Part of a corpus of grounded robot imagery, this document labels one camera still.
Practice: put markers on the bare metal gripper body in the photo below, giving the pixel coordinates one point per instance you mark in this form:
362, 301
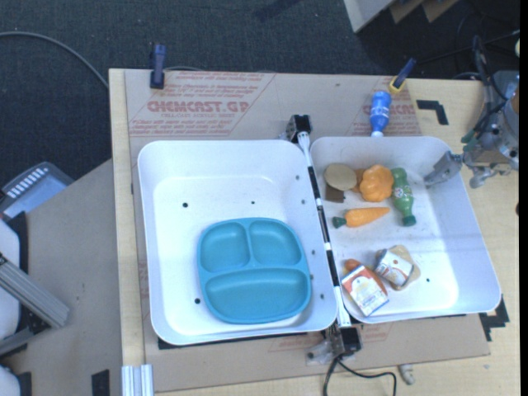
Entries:
508, 142

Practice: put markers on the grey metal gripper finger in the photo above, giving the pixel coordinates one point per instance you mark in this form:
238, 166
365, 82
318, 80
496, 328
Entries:
480, 174
444, 167

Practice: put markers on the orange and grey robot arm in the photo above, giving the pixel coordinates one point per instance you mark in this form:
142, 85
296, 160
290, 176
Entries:
506, 81

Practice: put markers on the green toy bottle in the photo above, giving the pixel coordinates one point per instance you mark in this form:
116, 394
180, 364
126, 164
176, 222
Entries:
402, 194

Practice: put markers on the orange toy pepper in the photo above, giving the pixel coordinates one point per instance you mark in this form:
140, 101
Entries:
376, 183

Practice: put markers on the white plastic tray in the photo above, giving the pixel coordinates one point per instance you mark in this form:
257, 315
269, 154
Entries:
449, 237
231, 171

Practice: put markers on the blue plastic bottle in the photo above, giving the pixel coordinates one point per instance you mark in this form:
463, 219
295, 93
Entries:
379, 111

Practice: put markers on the orange toy carrot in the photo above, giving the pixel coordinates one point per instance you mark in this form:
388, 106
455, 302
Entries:
363, 217

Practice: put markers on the beige round biscuit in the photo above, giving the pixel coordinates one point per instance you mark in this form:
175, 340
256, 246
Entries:
340, 175

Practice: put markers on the white and orange small can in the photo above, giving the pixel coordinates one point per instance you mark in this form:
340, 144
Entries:
392, 267

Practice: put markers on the brown flat square piece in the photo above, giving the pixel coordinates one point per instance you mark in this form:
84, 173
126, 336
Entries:
334, 195

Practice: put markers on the thin black and white rod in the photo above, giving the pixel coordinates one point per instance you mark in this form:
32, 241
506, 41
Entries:
319, 208

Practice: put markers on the white and orange carton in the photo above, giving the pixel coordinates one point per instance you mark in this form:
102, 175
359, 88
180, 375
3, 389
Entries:
364, 291

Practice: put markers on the brown cardboard board red print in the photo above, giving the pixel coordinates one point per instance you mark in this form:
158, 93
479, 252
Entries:
255, 97

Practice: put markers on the blue divided plate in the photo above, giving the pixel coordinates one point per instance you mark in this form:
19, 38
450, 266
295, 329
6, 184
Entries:
251, 274

